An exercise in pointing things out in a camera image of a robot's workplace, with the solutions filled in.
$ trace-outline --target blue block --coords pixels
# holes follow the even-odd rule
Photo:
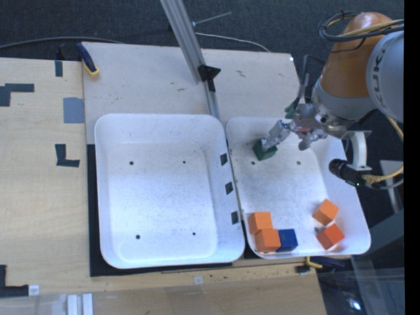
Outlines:
[[[292,251],[298,246],[295,229],[278,230],[278,235],[282,246],[276,252]]]

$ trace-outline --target green block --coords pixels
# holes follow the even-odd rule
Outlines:
[[[252,147],[257,159],[259,161],[271,158],[276,152],[277,147],[273,146],[264,152],[261,140],[258,140]]]

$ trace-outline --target orange block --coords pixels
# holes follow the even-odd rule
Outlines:
[[[316,235],[316,238],[320,241],[324,249],[329,249],[342,239],[344,239],[344,234],[337,226],[337,224],[332,224],[328,226],[325,230],[319,232]]]
[[[255,235],[255,243],[258,252],[274,252],[282,246],[278,230],[262,229]]]
[[[270,211],[257,211],[248,217],[249,233],[256,234],[259,230],[273,228]]]
[[[321,202],[321,204],[319,204],[319,206],[317,206],[315,212],[312,214],[312,217],[321,224],[327,225],[335,218],[338,211],[339,207],[337,207],[329,199],[325,199]]]

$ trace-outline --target empty white tray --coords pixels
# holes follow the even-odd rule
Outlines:
[[[219,120],[106,114],[94,137],[100,250],[108,264],[230,263],[242,255],[245,240]]]
[[[366,252],[371,238],[356,189],[328,169],[332,159],[346,159],[339,139],[329,136],[300,151],[298,136],[290,133],[271,158],[259,161],[255,156],[254,143],[265,138],[279,119],[235,117],[226,127],[247,240],[252,250],[266,259]],[[312,217],[318,204],[326,198],[339,206],[334,221],[345,235],[327,251],[316,239],[316,230],[321,231],[324,226]],[[255,211],[270,211],[276,229],[293,228],[298,246],[283,253],[257,252],[247,220]]]

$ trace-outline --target wooden table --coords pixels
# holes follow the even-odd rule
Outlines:
[[[205,53],[210,57],[216,52]],[[284,101],[290,103],[298,87],[290,56],[266,55],[283,62],[278,76],[289,86]],[[0,106],[0,264],[7,265],[6,285],[37,285],[40,297],[93,293],[95,308],[125,307],[127,314],[131,314],[130,309],[138,310],[140,299],[145,300],[139,295],[149,295],[151,291],[154,297],[144,302],[170,314],[165,311],[169,304],[174,310],[173,295],[187,295],[182,288],[194,287],[199,287],[201,296],[205,295],[207,306],[213,310],[210,314],[247,314],[253,308],[250,304],[261,310],[269,302],[268,309],[325,314],[314,269],[305,275],[295,271],[303,259],[240,259],[224,268],[90,277],[86,154],[89,135],[86,124],[64,122],[63,105],[64,99],[86,100],[86,73],[80,62],[56,64],[53,60],[0,59],[0,87],[33,85],[33,92],[11,89],[10,105]],[[240,69],[235,70],[239,79],[246,78]],[[228,97],[223,88],[218,91],[219,101]],[[229,106],[234,108],[225,102],[220,107],[225,120],[225,108]],[[263,111],[261,104],[258,108],[262,110],[257,115]],[[66,159],[79,160],[78,167],[57,165],[56,144],[66,145]],[[114,296],[112,305],[104,293]],[[1,301],[0,310],[2,305],[13,302],[17,301]],[[32,302],[31,298],[19,300],[21,305]]]

